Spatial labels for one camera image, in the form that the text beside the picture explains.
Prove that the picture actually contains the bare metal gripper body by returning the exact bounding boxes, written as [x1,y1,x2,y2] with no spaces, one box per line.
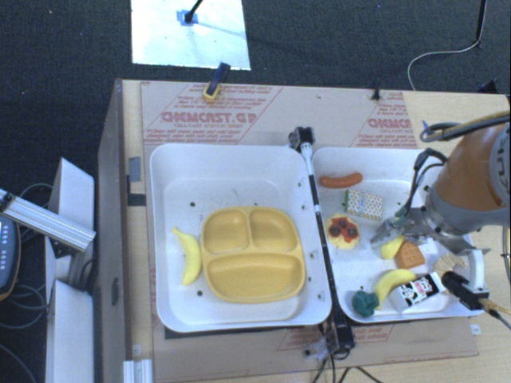
[398,207,491,255]

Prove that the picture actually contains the small yellow lemon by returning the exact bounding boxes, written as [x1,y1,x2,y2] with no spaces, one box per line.
[379,235,406,261]

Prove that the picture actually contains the orange biscuit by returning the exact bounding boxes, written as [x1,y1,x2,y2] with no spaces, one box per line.
[394,240,426,270]

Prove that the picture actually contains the white dotted carton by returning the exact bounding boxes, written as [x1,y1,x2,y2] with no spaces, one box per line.
[343,188,385,222]

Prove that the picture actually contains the beige croissant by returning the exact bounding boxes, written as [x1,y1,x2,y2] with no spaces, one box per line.
[433,253,466,278]

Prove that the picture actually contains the white plastic tray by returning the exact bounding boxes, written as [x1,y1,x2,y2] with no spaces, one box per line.
[149,142,334,334]
[311,146,486,325]

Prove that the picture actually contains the pizza slice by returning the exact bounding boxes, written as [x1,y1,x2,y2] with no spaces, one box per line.
[323,212,361,251]

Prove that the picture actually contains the yellow banana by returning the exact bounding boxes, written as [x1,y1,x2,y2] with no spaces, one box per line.
[171,226,203,287]
[373,268,418,310]

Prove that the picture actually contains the white cow print milk carton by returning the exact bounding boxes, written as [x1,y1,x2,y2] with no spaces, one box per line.
[388,271,446,314]

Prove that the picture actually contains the orange sausage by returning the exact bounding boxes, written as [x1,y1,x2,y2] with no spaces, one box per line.
[318,172,364,189]

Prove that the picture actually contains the thin black and white rod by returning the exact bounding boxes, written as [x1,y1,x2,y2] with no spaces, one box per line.
[300,143,345,327]

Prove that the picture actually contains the green broccoli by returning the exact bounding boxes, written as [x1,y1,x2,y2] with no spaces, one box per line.
[351,289,380,318]

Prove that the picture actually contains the yellow divided plate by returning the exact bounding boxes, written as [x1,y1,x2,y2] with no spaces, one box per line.
[199,206,307,305]

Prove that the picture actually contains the brown cardboard board red print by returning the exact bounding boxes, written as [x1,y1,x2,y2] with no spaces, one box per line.
[140,81,480,369]

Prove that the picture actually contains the black cylinder on white bracket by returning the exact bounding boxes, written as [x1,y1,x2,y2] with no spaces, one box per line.
[440,248,491,311]

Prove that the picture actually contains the black block with thin wires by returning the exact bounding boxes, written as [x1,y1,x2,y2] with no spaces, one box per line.
[288,126,317,149]
[320,320,357,360]

